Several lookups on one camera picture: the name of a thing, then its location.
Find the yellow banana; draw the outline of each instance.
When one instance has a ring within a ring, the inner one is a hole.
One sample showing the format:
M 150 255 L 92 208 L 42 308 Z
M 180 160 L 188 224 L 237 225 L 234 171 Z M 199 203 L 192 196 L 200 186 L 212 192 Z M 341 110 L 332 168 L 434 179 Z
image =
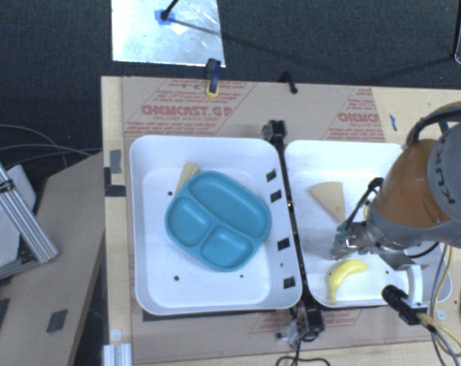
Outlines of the yellow banana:
M 341 262 L 328 277 L 328 287 L 330 289 L 330 300 L 335 301 L 335 293 L 346 277 L 352 274 L 359 274 L 368 269 L 366 263 L 359 259 L 349 259 Z

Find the black floor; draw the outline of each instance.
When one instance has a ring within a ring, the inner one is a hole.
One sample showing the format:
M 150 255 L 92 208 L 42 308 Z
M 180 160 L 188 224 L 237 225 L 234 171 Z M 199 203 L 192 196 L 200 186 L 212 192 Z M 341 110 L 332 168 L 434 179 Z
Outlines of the black floor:
M 273 82 L 289 71 L 297 82 L 461 89 L 461 65 L 450 58 L 458 0 L 217 1 L 223 79 Z M 102 75 L 203 77 L 201 68 L 115 63 L 110 32 L 110 0 L 0 0 L 0 124 L 95 153 Z M 0 149 L 28 143 L 48 142 L 0 128 Z M 0 160 L 52 152 L 5 149 Z M 66 155 L 69 164 L 81 158 Z M 24 166 L 40 191 L 64 162 L 53 156 Z M 88 328 L 97 326 L 93 313 Z

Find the blue mark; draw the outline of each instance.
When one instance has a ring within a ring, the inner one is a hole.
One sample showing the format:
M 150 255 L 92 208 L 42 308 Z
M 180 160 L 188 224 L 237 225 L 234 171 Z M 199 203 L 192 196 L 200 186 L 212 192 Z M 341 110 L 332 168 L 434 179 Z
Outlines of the blue mark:
M 389 115 L 389 119 L 391 120 L 391 125 L 394 131 L 398 131 L 398 129 L 396 129 L 396 119 L 392 116 L 392 114 Z
M 154 11 L 154 15 L 155 15 L 155 19 L 157 20 L 157 22 L 162 25 L 162 26 L 168 26 L 168 25 L 171 25 L 171 21 L 175 21 L 176 20 L 176 15 L 174 15 L 174 12 L 171 11 L 169 12 L 169 17 L 168 17 L 168 20 L 167 21 L 163 21 L 161 19 L 161 13 L 163 12 L 164 10 L 163 9 L 159 9 L 157 11 Z

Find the metal plate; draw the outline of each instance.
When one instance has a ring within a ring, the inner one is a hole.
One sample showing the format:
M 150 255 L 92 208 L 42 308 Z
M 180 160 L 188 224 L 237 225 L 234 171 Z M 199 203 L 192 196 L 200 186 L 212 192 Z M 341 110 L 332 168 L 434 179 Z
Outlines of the metal plate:
M 209 58 L 225 66 L 216 0 L 180 0 L 174 19 L 157 11 L 172 0 L 111 0 L 114 61 L 205 66 Z

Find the white tray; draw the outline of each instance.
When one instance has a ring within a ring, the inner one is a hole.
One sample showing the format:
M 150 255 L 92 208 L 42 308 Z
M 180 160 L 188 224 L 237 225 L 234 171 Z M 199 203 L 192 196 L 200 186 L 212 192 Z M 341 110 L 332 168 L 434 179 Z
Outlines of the white tray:
M 269 236 L 242 268 L 207 267 L 166 234 L 165 212 L 181 170 L 192 162 L 221 172 L 257 195 L 271 211 Z M 233 310 L 275 310 L 296 304 L 302 293 L 296 247 L 277 151 L 256 139 L 144 136 L 130 148 L 136 296 L 155 315 Z M 267 181 L 267 174 L 276 176 Z M 271 203 L 271 194 L 282 198 Z M 278 242 L 289 246 L 279 250 Z
M 331 257 L 331 249 L 340 223 L 309 194 L 314 185 L 327 181 L 342 182 L 347 218 L 369 182 L 378 176 L 386 177 L 401 151 L 396 144 L 333 141 L 294 141 L 286 148 L 285 159 L 306 276 L 313 297 L 322 305 L 332 308 L 386 305 L 381 292 L 388 284 L 408 293 L 406 271 L 391 269 L 378 255 L 356 253 L 352 257 L 362 259 L 369 269 L 347 278 L 337 291 L 336 301 L 329 300 L 328 276 L 337 264 Z M 363 211 L 359 210 L 354 221 L 361 220 Z M 411 253 L 416 252 L 418 249 L 411 249 Z M 429 300 L 439 258 L 440 248 L 418 261 L 428 265 L 422 270 L 424 301 Z M 448 297 L 450 289 L 451 282 L 448 281 L 440 293 L 441 300 Z

